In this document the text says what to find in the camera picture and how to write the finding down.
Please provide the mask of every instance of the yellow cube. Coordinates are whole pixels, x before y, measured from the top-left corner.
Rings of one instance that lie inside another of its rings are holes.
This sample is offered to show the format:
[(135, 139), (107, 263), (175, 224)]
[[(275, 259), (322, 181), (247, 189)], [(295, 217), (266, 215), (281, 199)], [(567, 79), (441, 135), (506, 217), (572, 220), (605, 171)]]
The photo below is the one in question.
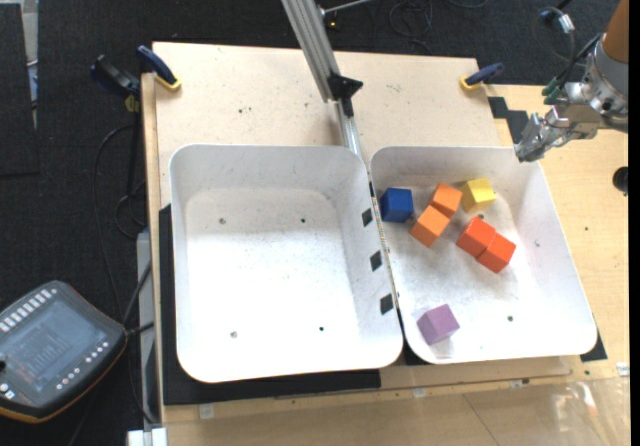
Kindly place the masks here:
[(467, 181), (460, 190), (462, 190), (462, 207), (467, 213), (485, 210), (496, 200), (496, 193), (487, 178)]

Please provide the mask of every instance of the orange cube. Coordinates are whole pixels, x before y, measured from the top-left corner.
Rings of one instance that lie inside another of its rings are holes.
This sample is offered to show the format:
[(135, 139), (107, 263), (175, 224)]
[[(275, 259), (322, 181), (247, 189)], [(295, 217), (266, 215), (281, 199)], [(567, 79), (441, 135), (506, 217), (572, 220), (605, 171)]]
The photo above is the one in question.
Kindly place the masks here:
[(507, 240), (501, 234), (496, 233), (493, 235), (489, 245), (487, 245), (486, 250), (482, 252), (476, 260), (492, 272), (498, 273), (509, 264), (515, 250), (515, 243)]
[(451, 218), (458, 210), (461, 200), (462, 192), (460, 190), (445, 183), (438, 183), (431, 198), (430, 205)]
[(495, 227), (487, 224), (481, 218), (473, 217), (462, 231), (456, 245), (477, 258), (487, 249), (495, 234)]
[(413, 225), (409, 234), (416, 240), (424, 243), (427, 247), (431, 247), (445, 228), (449, 225), (451, 219), (444, 213), (441, 213), (433, 206), (427, 206), (424, 213)]

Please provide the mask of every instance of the metal bar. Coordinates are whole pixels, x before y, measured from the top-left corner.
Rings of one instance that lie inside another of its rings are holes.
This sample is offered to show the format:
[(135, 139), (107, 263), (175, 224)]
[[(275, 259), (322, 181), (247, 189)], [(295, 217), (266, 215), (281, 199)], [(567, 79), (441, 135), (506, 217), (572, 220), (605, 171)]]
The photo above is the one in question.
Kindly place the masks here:
[[(282, 4), (322, 99), (325, 101), (333, 99), (328, 79), (331, 74), (340, 75), (340, 69), (322, 24), (318, 6), (314, 0), (282, 0)], [(336, 108), (344, 145), (361, 156), (358, 130), (353, 117), (345, 115), (340, 100), (336, 103)]]

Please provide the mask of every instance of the robotic arm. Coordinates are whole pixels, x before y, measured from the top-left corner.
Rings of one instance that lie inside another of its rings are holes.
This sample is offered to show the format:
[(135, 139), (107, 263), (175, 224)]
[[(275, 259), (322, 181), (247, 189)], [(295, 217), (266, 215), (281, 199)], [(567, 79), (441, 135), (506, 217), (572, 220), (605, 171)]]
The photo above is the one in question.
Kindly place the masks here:
[[(568, 16), (553, 18), (572, 28)], [(628, 132), (629, 0), (620, 0), (604, 34), (588, 48), (580, 82), (558, 84), (543, 91), (550, 110), (544, 117), (531, 115), (515, 152), (520, 161), (544, 157), (552, 147), (570, 140), (590, 139), (598, 129)]]

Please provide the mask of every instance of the blue cube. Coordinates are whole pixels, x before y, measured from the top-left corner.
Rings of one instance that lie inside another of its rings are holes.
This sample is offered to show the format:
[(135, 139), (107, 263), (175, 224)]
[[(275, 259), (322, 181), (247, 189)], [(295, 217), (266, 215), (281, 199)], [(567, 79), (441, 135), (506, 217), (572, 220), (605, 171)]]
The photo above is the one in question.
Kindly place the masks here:
[(378, 201), (384, 222), (406, 222), (413, 214), (413, 197), (406, 188), (387, 188)]

